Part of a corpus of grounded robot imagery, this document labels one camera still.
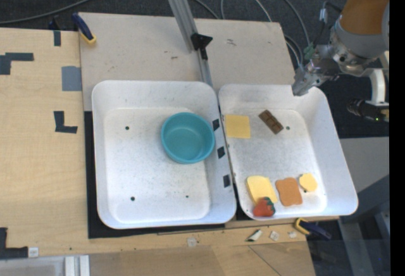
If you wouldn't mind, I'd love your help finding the brown toast slice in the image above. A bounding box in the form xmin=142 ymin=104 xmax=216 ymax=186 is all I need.
xmin=275 ymin=177 xmax=304 ymax=208

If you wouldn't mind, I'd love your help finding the white plastic tray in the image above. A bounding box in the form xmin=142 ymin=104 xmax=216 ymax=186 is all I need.
xmin=217 ymin=82 xmax=359 ymax=222
xmin=91 ymin=79 xmax=238 ymax=230

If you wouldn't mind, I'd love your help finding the black cylinder on white bracket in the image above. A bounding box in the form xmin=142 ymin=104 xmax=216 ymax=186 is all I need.
xmin=346 ymin=51 xmax=390 ymax=124

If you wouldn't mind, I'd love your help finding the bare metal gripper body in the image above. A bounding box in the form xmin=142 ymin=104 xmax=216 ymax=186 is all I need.
xmin=304 ymin=36 xmax=377 ymax=83

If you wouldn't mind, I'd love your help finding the teal bowl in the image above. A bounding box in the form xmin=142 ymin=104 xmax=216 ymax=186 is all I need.
xmin=160 ymin=111 xmax=216 ymax=165

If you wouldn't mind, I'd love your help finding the yellow cheese slice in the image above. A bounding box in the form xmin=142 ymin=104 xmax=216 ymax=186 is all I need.
xmin=224 ymin=114 xmax=252 ymax=139

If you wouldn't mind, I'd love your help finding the brown chocolate bar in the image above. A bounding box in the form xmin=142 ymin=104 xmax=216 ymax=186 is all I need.
xmin=258 ymin=109 xmax=285 ymax=135

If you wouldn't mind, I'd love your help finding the small yellow biscuit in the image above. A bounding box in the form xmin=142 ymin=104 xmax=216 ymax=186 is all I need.
xmin=298 ymin=172 xmax=319 ymax=194

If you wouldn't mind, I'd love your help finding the red strawberry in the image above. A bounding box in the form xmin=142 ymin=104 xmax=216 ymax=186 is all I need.
xmin=252 ymin=196 xmax=277 ymax=218

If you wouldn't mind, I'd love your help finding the pale wooden board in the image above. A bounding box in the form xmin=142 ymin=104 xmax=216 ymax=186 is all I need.
xmin=78 ymin=11 xmax=341 ymax=232

